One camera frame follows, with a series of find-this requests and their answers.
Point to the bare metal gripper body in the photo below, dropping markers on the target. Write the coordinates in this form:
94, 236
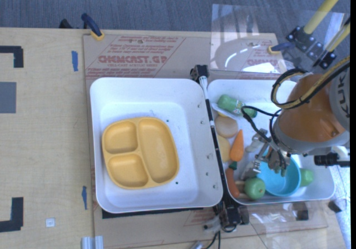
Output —
278, 160

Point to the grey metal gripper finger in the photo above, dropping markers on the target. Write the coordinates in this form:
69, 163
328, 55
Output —
251, 170
261, 142

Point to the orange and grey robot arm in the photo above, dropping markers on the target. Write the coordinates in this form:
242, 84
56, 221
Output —
311, 120

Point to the green apple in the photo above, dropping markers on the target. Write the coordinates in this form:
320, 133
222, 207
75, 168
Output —
254, 188

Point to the brown sausage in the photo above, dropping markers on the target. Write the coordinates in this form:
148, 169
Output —
232, 184

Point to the orange carrot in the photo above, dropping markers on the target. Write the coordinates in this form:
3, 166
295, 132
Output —
237, 146

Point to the blue bowl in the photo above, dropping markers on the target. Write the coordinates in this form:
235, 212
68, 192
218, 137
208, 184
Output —
283, 184

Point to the green cup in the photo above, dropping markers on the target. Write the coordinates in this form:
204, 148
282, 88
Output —
307, 177

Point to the yellow toy food piece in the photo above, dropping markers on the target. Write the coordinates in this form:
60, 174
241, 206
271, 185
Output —
224, 149

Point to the beige round biscuit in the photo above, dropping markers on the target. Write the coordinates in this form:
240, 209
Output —
226, 127

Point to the white plastic tray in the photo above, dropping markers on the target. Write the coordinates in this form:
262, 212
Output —
192, 164
320, 184

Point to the white packet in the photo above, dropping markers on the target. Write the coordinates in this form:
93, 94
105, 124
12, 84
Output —
222, 111

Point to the thin black and white rod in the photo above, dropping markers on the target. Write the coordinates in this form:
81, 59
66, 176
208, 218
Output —
212, 128

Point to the green plastic bottle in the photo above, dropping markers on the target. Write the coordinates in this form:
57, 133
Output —
228, 102

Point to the yellow divided plate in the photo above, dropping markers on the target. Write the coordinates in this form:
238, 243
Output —
155, 145

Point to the brown cardboard board red print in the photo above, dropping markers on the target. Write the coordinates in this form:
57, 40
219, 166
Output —
144, 59

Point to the black cylinder on white bracket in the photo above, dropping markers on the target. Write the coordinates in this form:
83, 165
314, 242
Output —
324, 159

